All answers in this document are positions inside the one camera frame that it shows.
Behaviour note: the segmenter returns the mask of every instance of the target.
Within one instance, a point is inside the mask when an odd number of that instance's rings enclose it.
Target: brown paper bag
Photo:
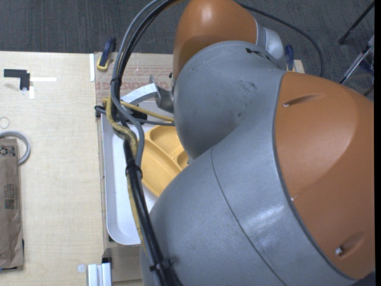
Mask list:
[[[0,139],[0,269],[24,261],[17,161],[17,140]]]

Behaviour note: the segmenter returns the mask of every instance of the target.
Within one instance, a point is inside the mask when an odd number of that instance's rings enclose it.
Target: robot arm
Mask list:
[[[286,71],[278,35],[231,0],[192,0],[174,43],[193,162],[152,226],[178,285],[353,284],[375,266],[373,103]],[[145,285],[155,268],[141,253]]]

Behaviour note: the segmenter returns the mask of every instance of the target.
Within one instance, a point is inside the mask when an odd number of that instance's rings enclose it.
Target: yellow plastic tray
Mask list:
[[[145,133],[143,184],[156,196],[188,165],[176,128],[156,126]]]

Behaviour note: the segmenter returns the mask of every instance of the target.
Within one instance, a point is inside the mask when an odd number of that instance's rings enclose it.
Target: blue clamp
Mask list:
[[[110,59],[108,58],[110,52],[115,50],[115,38],[107,39],[105,49],[103,50],[102,56],[99,57],[98,62],[96,63],[96,68],[99,71],[106,71],[108,68],[108,63]]]
[[[292,45],[285,46],[285,54],[287,60],[287,71],[293,70],[293,48]]]

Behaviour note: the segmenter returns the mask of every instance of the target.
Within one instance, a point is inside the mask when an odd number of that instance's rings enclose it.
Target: white cable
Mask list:
[[[16,130],[6,130],[6,131],[3,131],[3,132],[0,132],[0,138],[6,138],[8,136],[19,138],[26,145],[25,154],[18,160],[18,165],[22,165],[29,158],[29,155],[30,155],[30,142],[26,138],[26,136],[24,136],[21,132],[16,131]]]
[[[0,128],[7,129],[10,125],[10,120],[7,117],[0,117]]]

